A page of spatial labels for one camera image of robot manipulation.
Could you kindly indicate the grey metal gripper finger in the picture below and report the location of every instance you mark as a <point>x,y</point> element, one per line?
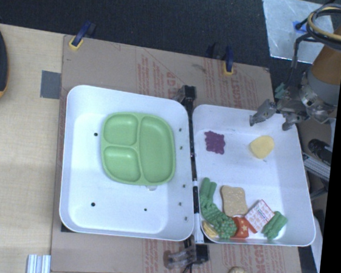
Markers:
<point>293,120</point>
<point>263,113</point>

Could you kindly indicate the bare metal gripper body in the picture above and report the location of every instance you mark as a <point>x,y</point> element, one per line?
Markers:
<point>314,108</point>

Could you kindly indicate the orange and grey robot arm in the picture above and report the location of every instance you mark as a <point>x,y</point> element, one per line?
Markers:
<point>330,65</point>

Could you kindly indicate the yellow oval toy food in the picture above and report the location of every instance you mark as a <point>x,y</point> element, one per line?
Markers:
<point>262,147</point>

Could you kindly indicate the purple grapes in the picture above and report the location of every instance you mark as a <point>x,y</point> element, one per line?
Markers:
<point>214,142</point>

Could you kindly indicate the white plastic tray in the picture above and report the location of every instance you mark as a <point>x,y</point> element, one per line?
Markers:
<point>260,179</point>
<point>119,209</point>

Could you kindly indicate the thin black and white rod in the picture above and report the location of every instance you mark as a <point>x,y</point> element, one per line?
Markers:
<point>192,163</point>

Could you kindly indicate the tan bread slice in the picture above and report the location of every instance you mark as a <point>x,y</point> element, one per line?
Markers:
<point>234,201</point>

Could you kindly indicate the pink and white carton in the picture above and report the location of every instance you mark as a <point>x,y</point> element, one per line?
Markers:
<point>259,215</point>

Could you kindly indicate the green toy beans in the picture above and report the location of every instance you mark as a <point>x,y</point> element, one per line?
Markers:
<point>275,225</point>
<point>207,201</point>

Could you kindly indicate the green divided plate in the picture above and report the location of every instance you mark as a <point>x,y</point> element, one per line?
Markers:
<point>153,149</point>

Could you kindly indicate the red toy with yellow star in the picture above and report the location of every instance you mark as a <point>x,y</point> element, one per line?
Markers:
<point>242,228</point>

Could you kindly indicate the green toy peas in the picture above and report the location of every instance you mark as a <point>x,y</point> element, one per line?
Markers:
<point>227,228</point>

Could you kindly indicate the small yellow toy food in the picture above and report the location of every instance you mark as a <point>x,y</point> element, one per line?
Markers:
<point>208,229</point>

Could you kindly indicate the brown cardboard board red print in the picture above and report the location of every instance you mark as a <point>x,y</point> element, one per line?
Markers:
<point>136,64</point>

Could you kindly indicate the black cylinder on white bracket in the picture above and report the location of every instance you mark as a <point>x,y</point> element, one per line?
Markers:
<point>320,150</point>

